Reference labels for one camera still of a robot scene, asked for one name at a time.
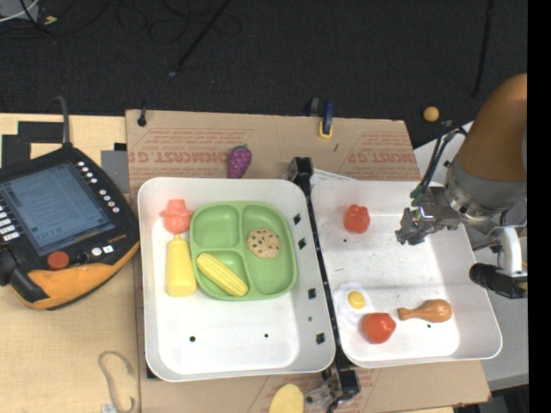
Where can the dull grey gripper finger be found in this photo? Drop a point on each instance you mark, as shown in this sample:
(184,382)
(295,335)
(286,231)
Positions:
(412,217)
(409,236)

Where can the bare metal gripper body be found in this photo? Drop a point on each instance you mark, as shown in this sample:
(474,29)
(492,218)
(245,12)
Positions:
(443,213)

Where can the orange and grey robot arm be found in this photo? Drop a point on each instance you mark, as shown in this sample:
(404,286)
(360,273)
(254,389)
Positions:
(495,136)

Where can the white plastic tray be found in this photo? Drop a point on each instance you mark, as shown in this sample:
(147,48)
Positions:
(404,269)
(241,329)

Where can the red bell pepper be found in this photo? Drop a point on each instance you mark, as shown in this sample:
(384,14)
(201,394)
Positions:
(356,220)

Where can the brown chicken drumstick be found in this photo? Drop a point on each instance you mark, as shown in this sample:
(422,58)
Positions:
(430,311)

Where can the thin black rod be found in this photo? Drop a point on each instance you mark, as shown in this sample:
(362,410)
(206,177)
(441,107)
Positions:
(320,265)

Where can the white and yellow fried egg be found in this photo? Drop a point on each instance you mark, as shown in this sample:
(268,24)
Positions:
(349,312)

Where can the red tomato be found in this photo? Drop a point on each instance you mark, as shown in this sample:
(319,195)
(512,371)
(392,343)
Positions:
(378,328)

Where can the yellow ball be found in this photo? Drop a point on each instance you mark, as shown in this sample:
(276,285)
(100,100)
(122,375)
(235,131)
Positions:
(431,113)

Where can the brown chocolate chip biscuit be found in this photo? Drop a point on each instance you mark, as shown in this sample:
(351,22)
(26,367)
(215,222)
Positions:
(263,243)

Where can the brown cardboard board red print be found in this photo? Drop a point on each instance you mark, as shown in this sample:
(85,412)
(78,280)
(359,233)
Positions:
(275,149)

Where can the purple grapes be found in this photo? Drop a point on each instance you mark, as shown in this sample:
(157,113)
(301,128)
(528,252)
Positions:
(239,162)

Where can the green divided plate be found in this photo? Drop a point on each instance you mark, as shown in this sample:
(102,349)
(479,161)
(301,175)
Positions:
(219,226)

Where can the yellow corn cob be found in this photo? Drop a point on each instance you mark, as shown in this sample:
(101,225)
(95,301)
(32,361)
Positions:
(221,273)

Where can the yellow mustard bottle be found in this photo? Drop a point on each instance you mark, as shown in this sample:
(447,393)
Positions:
(181,269)

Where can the salmon hat-shaped toy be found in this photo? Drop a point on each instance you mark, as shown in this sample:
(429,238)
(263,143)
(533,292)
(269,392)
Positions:
(176,217)

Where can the black cylinder on white bracket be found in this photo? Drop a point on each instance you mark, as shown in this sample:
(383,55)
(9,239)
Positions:
(510,252)

